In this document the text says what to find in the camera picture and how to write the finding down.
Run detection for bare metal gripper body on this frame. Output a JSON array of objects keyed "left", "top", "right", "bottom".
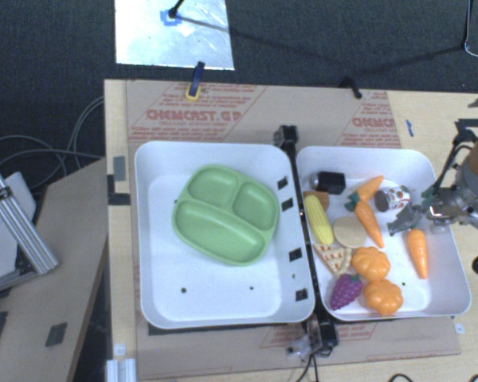
[{"left": 421, "top": 186, "right": 478, "bottom": 226}]

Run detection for white can with red print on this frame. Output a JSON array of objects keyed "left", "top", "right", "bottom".
[{"left": 373, "top": 185, "right": 412, "bottom": 213}]

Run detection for orange carrot with green top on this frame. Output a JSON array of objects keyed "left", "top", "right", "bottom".
[{"left": 344, "top": 192, "right": 386, "bottom": 250}]

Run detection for orange pumpkin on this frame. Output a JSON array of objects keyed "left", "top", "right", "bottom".
[
  {"left": 362, "top": 279, "right": 405, "bottom": 317},
  {"left": 350, "top": 246, "right": 392, "bottom": 283}
]

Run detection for tan round biscuit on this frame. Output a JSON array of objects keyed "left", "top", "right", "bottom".
[{"left": 332, "top": 216, "right": 368, "bottom": 249}]

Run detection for pizza slice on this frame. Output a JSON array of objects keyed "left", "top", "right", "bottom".
[{"left": 312, "top": 243, "right": 353, "bottom": 276}]

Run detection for white plastic tray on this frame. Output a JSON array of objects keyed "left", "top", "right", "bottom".
[
  {"left": 134, "top": 140, "right": 317, "bottom": 330},
  {"left": 296, "top": 145, "right": 472, "bottom": 323}
]

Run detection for black can with silver end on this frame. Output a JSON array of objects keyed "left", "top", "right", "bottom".
[{"left": 309, "top": 170, "right": 347, "bottom": 196}]

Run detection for yellow corn cob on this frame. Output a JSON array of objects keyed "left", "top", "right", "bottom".
[{"left": 304, "top": 194, "right": 335, "bottom": 247}]

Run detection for brown bread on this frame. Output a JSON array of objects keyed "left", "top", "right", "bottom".
[{"left": 302, "top": 190, "right": 331, "bottom": 212}]

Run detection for purple grapes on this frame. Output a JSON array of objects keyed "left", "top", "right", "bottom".
[{"left": 329, "top": 273, "right": 364, "bottom": 311}]

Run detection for thin black rod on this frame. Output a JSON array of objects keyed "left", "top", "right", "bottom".
[{"left": 285, "top": 142, "right": 326, "bottom": 325}]

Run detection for green divided plate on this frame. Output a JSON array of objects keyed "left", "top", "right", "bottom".
[{"left": 171, "top": 164, "right": 281, "bottom": 267}]

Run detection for brown cardboard board red print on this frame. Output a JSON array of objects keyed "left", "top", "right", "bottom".
[{"left": 125, "top": 78, "right": 462, "bottom": 380}]

